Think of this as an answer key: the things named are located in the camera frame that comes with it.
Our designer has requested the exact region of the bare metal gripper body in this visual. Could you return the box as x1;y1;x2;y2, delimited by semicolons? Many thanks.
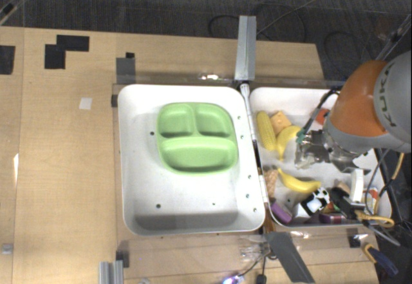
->
301;130;359;175

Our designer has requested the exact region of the yellow banana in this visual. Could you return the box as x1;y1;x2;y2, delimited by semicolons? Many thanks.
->
276;125;304;162
277;167;323;194

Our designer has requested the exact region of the orange and grey block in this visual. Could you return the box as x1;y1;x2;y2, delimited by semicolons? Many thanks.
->
314;108;330;125

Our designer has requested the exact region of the tan waffle cone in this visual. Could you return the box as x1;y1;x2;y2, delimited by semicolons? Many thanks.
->
263;169;279;196

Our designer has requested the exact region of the black and white cow-print can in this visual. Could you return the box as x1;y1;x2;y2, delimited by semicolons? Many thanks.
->
300;187;332;216

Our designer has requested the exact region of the orange cheese wedge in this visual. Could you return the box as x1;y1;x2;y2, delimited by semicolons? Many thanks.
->
269;110;292;133

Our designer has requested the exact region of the yellow corn cob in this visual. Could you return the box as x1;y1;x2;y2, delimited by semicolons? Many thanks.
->
256;110;278;153

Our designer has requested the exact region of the white plastic tray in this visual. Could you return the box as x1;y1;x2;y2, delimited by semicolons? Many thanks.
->
117;83;267;237
249;86;393;229

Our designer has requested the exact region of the purple block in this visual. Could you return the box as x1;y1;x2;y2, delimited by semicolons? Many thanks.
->
270;201;294;224

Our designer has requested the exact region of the dark purple packet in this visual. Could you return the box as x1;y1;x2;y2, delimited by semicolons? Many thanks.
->
317;211;348;225

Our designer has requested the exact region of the red and white carton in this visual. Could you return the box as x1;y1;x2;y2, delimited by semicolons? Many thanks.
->
366;188;380;213

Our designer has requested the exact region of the green divided plate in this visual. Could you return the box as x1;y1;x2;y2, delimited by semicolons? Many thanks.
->
155;102;240;176

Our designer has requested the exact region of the black cylinder on white bracket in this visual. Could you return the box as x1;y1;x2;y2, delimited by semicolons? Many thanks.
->
330;168;367;220

